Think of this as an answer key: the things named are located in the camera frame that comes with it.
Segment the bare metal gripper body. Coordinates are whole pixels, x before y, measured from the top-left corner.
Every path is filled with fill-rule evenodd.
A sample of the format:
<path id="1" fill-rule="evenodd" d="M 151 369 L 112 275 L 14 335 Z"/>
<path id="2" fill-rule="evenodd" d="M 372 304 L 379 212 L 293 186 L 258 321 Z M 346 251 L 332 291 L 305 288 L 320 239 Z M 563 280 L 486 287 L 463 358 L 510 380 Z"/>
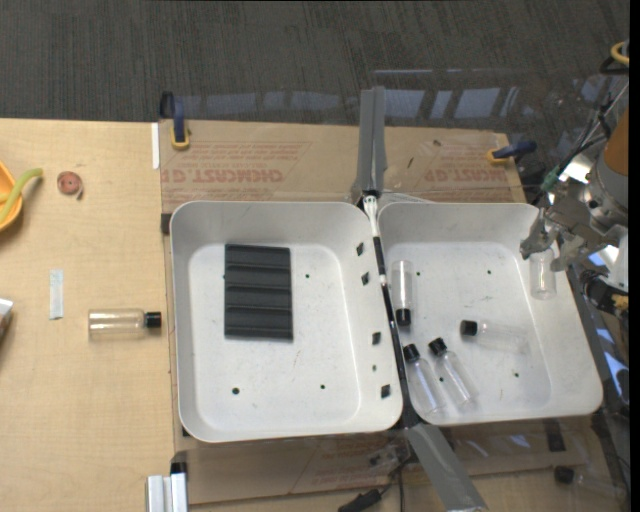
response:
<path id="1" fill-rule="evenodd" d="M 602 153 L 584 181 L 568 177 L 553 192 L 547 219 L 589 248 L 620 247 L 626 236 L 626 175 Z"/>

